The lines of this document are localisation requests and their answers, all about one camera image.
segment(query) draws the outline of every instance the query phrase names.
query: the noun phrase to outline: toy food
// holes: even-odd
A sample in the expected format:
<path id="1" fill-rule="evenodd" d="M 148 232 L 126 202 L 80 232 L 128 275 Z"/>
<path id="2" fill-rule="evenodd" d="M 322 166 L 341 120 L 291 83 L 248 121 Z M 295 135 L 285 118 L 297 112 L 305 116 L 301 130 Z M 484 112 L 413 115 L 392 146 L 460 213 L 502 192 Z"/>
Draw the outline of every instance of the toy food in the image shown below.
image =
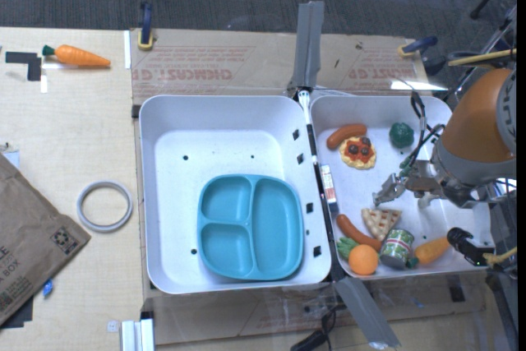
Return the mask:
<path id="1" fill-rule="evenodd" d="M 385 236 L 395 226 L 401 215 L 401 210 L 362 209 L 363 222 L 372 236 L 381 242 L 384 241 Z"/>
<path id="2" fill-rule="evenodd" d="M 356 169 L 370 169 L 376 163 L 376 150 L 367 136 L 352 136 L 339 145 L 342 160 Z"/>
<path id="3" fill-rule="evenodd" d="M 55 55 L 59 62 L 79 66 L 109 66 L 110 61 L 96 54 L 82 50 L 81 48 L 72 47 L 71 45 L 60 45 L 57 48 L 51 48 L 45 45 L 42 49 L 44 56 Z"/>
<path id="4" fill-rule="evenodd" d="M 358 244 L 348 254 L 348 265 L 358 275 L 371 275 L 378 267 L 378 253 L 368 244 Z"/>
<path id="5" fill-rule="evenodd" d="M 380 262 L 385 266 L 403 270 L 411 255 L 414 236 L 407 229 L 391 229 L 380 250 Z"/>
<path id="6" fill-rule="evenodd" d="M 357 242 L 358 244 L 368 244 L 374 248 L 377 252 L 381 249 L 381 241 L 376 238 L 369 237 L 357 229 L 346 214 L 338 214 L 336 217 L 336 224 L 342 233 Z"/>
<path id="7" fill-rule="evenodd" d="M 367 133 L 367 127 L 363 124 L 348 124 L 336 130 L 327 138 L 327 148 L 335 150 L 338 145 L 351 136 L 363 136 Z"/>
<path id="8" fill-rule="evenodd" d="M 417 264 L 432 263 L 442 256 L 448 248 L 450 248 L 450 242 L 448 242 L 447 237 L 439 237 L 425 242 L 414 249 L 414 257 L 408 260 L 407 266 L 413 268 Z"/>
<path id="9" fill-rule="evenodd" d="M 338 253 L 347 261 L 348 254 L 358 245 L 357 242 L 352 240 L 349 237 L 341 237 L 339 241 L 336 242 L 336 250 Z"/>
<path id="10" fill-rule="evenodd" d="M 414 142 L 414 130 L 406 123 L 393 123 L 389 130 L 389 139 L 397 148 L 411 146 Z"/>

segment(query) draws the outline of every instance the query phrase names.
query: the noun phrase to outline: tape roll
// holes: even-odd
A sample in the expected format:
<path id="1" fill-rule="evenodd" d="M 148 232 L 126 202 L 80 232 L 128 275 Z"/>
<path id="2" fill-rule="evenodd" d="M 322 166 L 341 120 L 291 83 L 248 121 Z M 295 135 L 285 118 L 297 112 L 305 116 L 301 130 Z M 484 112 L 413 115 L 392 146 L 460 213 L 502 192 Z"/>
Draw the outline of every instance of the tape roll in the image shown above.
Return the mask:
<path id="1" fill-rule="evenodd" d="M 100 189 L 103 187 L 109 187 L 109 188 L 117 190 L 118 192 L 122 193 L 122 195 L 127 201 L 126 214 L 124 214 L 124 216 L 114 224 L 108 224 L 108 225 L 95 224 L 85 216 L 84 211 L 82 209 L 85 198 L 93 190 Z M 112 231 L 115 231 L 116 229 L 120 229 L 132 216 L 132 211 L 133 211 L 132 194 L 121 183 L 115 182 L 114 180 L 101 180 L 99 182 L 93 182 L 89 184 L 88 186 L 84 188 L 84 190 L 81 192 L 78 199 L 76 200 L 76 212 L 79 215 L 79 218 L 81 219 L 81 222 L 83 223 L 83 225 L 85 225 L 88 229 L 92 229 L 93 231 L 97 231 L 99 233 L 111 233 Z"/>

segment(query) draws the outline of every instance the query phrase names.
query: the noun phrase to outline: blue plastic tray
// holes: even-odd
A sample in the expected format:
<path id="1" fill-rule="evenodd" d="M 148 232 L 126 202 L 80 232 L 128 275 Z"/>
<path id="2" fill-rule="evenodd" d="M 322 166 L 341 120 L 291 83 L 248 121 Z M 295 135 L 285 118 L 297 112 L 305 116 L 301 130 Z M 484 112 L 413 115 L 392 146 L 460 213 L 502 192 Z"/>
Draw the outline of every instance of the blue plastic tray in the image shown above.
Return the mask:
<path id="1" fill-rule="evenodd" d="M 201 191 L 197 237 L 203 262 L 219 275 L 286 278 L 302 261 L 298 195 L 277 178 L 252 174 L 213 178 Z"/>

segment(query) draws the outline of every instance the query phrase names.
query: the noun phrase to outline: blue clamp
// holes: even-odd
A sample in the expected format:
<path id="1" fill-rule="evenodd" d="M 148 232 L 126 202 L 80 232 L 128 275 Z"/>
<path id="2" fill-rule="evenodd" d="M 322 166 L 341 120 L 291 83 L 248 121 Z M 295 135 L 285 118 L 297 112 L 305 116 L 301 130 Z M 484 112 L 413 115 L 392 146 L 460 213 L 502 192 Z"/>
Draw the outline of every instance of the blue clamp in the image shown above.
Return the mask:
<path id="1" fill-rule="evenodd" d="M 42 295 L 44 295 L 44 298 L 46 298 L 47 296 L 49 296 L 51 294 L 51 292 L 53 291 L 53 280 L 51 278 L 49 278 L 43 288 L 42 288 Z"/>
<path id="2" fill-rule="evenodd" d="M 139 30 L 137 44 L 141 50 L 150 50 L 154 45 L 154 33 L 151 30 L 151 5 L 147 2 L 141 3 L 143 14 L 142 28 Z"/>
<path id="3" fill-rule="evenodd" d="M 397 51 L 401 58 L 409 58 L 414 56 L 417 51 L 420 51 L 420 54 L 424 53 L 428 47 L 436 45 L 436 43 L 438 43 L 438 38 L 431 35 L 423 39 L 417 39 L 411 44 L 401 45 Z"/>

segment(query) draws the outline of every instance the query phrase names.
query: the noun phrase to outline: orange carrot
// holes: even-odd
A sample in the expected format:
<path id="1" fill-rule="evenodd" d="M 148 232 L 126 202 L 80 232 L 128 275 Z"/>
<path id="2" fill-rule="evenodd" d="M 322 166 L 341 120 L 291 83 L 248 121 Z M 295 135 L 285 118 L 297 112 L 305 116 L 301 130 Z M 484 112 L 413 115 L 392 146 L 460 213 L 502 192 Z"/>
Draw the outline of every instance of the orange carrot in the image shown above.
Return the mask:
<path id="1" fill-rule="evenodd" d="M 408 267 L 412 268 L 416 264 L 427 265 L 442 256 L 450 248 L 447 237 L 439 237 L 429 242 L 425 242 L 414 249 L 414 257 L 408 261 Z"/>
<path id="2" fill-rule="evenodd" d="M 72 47 L 71 45 L 63 44 L 57 48 L 51 48 L 45 45 L 42 49 L 44 56 L 54 54 L 62 63 L 79 66 L 109 66 L 110 61 L 107 58 L 102 58 L 96 54 L 82 50 L 81 48 Z"/>
<path id="3" fill-rule="evenodd" d="M 339 229 L 342 230 L 346 237 L 351 238 L 358 244 L 368 244 L 369 246 L 372 246 L 377 252 L 380 251 L 381 241 L 362 233 L 353 225 L 353 223 L 347 215 L 339 214 L 336 217 L 336 224 L 338 225 Z"/>

